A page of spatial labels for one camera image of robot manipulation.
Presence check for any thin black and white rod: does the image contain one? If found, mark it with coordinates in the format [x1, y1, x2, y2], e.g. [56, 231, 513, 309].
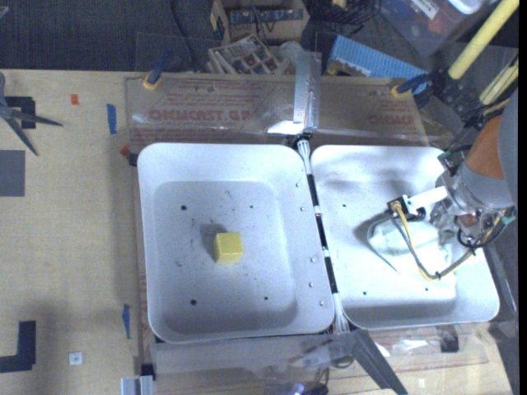
[295, 137, 351, 335]

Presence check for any white plastic tray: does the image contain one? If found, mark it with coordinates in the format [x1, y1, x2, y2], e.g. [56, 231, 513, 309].
[309, 143, 501, 331]
[136, 141, 336, 345]

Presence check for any yellow cube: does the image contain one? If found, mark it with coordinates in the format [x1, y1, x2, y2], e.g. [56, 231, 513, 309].
[212, 231, 245, 264]

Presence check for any brown cardboard board red print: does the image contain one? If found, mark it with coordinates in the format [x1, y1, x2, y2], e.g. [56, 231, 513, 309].
[123, 72, 508, 383]

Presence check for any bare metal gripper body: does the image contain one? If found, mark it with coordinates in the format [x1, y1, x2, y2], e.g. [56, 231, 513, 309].
[429, 174, 516, 245]

